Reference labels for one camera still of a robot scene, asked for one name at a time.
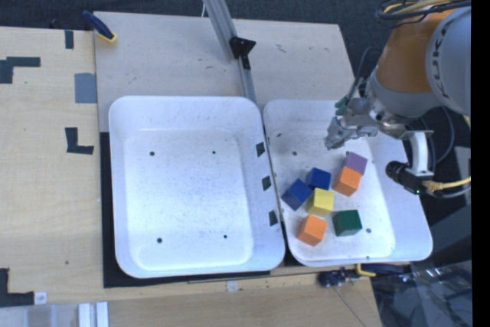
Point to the white plastic tray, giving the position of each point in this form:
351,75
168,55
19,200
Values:
191,195
363,241

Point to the blue cube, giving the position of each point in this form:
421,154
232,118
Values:
318,178
296,194

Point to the yellow cube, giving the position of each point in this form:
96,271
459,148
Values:
321,202

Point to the pale wood board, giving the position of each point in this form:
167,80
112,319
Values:
172,57

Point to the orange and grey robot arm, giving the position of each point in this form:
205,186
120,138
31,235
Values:
409,61

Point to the green cube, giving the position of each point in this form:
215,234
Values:
347,223

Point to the black cylinder on white bracket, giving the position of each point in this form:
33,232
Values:
413,164

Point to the purple cube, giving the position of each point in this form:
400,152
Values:
357,161

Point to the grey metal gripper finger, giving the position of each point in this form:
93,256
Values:
347,134
332,134

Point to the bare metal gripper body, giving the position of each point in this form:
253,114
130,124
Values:
361,115

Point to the orange cube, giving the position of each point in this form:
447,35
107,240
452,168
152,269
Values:
346,182
311,230

